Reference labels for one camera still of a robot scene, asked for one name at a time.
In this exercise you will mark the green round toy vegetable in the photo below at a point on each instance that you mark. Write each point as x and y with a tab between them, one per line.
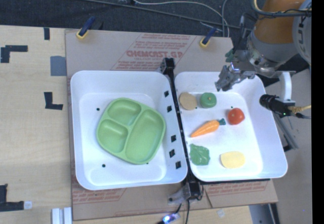
208	101

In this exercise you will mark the orange carrot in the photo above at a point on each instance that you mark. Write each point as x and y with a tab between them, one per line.
206	128

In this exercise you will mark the white plastic tray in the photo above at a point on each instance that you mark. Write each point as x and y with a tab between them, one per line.
253	136
86	142

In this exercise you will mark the yellow oval slice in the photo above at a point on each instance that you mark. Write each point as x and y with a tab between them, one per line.
233	160

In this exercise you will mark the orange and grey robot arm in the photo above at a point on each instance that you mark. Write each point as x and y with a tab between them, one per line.
283	15

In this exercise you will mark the green lettuce leaf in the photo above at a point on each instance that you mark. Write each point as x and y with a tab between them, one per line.
200	155

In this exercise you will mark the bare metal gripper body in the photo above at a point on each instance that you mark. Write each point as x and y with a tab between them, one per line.
249	62

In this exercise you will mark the black cylinder on white bracket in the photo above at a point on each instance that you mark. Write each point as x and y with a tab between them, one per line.
274	104

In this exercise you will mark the green divided plate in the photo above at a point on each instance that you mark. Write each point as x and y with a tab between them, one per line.
144	136

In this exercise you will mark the brown cardboard board red print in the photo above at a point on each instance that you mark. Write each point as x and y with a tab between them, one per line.
114	48

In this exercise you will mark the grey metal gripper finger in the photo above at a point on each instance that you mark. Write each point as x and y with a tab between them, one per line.
233	81
222	79

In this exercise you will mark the thin black rod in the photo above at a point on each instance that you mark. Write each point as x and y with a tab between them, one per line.
180	119

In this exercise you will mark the tan round biscuit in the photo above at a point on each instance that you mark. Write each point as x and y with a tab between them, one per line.
187	101

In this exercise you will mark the red tomato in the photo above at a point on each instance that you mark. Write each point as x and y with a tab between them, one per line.
236	116

